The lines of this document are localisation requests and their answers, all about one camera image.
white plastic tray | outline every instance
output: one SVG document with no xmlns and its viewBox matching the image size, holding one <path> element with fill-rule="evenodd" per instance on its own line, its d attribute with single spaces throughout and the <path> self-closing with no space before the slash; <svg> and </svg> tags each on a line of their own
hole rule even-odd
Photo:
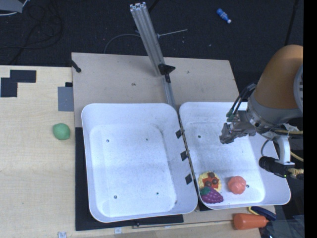
<svg viewBox="0 0 317 238">
<path fill-rule="evenodd" d="M 185 214 L 197 206 L 176 111 L 89 104 L 82 111 L 89 208 L 100 222 Z"/>
<path fill-rule="evenodd" d="M 203 203 L 215 210 L 286 204 L 291 195 L 287 180 L 265 171 L 258 164 L 264 137 L 257 134 L 237 138 L 230 144 L 220 142 L 225 115 L 231 106 L 232 103 L 188 102 L 179 110 L 197 183 L 200 174 L 212 171 L 222 184 L 219 193 L 224 200 L 216 204 Z M 246 103 L 242 103 L 240 109 L 245 110 Z M 277 158 L 272 143 L 266 144 L 264 154 Z M 233 194 L 227 187 L 233 176 L 242 176 L 247 182 L 246 190 L 240 195 Z"/>
</svg>

gray tape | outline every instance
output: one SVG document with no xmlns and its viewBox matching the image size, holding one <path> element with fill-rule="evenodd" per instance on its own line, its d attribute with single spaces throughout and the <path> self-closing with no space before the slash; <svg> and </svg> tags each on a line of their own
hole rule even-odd
<svg viewBox="0 0 317 238">
<path fill-rule="evenodd" d="M 72 87 L 58 87 L 58 111 L 74 111 L 74 96 Z"/>
</svg>

black bracket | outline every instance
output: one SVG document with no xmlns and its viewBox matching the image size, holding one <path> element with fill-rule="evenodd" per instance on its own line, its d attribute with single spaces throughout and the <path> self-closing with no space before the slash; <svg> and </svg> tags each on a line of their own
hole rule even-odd
<svg viewBox="0 0 317 238">
<path fill-rule="evenodd" d="M 179 129 L 178 131 L 175 132 L 177 139 L 182 136 L 182 131 Z"/>
<path fill-rule="evenodd" d="M 71 60 L 71 66 L 74 67 L 74 69 L 80 73 L 81 72 L 81 68 L 78 67 L 78 65 L 73 61 Z"/>
<path fill-rule="evenodd" d="M 173 70 L 175 70 L 175 67 L 161 63 L 161 64 L 158 65 L 158 69 L 159 69 L 161 75 L 165 75 L 165 80 L 167 81 L 167 83 L 170 83 L 169 74 L 170 74 Z"/>
<path fill-rule="evenodd" d="M 192 179 L 192 176 L 190 174 L 188 174 L 186 177 L 185 177 L 185 180 L 186 180 L 186 184 L 190 184 L 193 179 Z"/>
<path fill-rule="evenodd" d="M 182 158 L 182 161 L 186 160 L 188 158 L 188 155 L 187 155 L 186 151 L 182 152 L 180 154 L 180 157 Z"/>
</svg>

orange toy fruit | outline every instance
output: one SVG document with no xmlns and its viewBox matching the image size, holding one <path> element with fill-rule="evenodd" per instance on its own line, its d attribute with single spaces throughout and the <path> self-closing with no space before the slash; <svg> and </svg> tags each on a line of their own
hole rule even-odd
<svg viewBox="0 0 317 238">
<path fill-rule="evenodd" d="M 232 177 L 228 182 L 229 190 L 233 194 L 242 194 L 246 189 L 247 182 L 241 176 Z"/>
</svg>

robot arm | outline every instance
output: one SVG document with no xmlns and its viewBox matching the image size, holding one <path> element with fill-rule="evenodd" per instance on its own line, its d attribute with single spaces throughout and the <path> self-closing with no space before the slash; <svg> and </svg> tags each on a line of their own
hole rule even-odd
<svg viewBox="0 0 317 238">
<path fill-rule="evenodd" d="M 238 100 L 248 99 L 245 111 L 238 111 Z M 294 167 L 290 161 L 289 134 L 297 128 L 286 124 L 303 117 L 303 47 L 288 45 L 271 58 L 259 82 L 250 84 L 238 97 L 227 114 L 220 141 L 232 143 L 235 138 L 256 133 L 279 146 L 279 159 L 262 157 L 259 165 L 278 176 L 286 177 Z"/>
</svg>

